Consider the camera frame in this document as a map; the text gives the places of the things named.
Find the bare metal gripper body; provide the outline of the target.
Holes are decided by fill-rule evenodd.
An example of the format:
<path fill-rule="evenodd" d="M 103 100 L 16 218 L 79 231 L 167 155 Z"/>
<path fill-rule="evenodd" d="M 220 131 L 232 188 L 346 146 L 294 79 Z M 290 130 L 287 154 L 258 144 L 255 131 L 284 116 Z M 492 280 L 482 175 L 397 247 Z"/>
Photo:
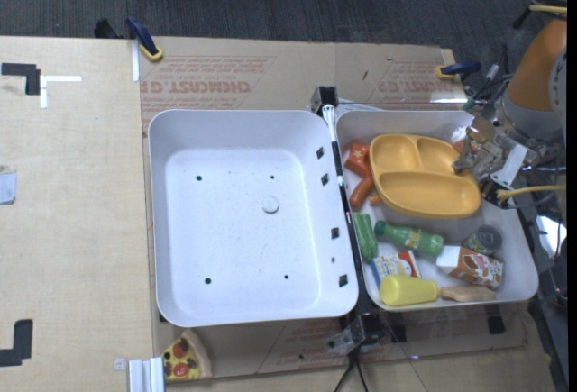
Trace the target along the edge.
<path fill-rule="evenodd" d="M 523 161 L 537 161 L 537 152 L 481 116 L 474 116 L 467 129 L 468 136 L 477 145 L 491 154 L 495 160 L 505 161 L 510 155 L 518 154 Z"/>

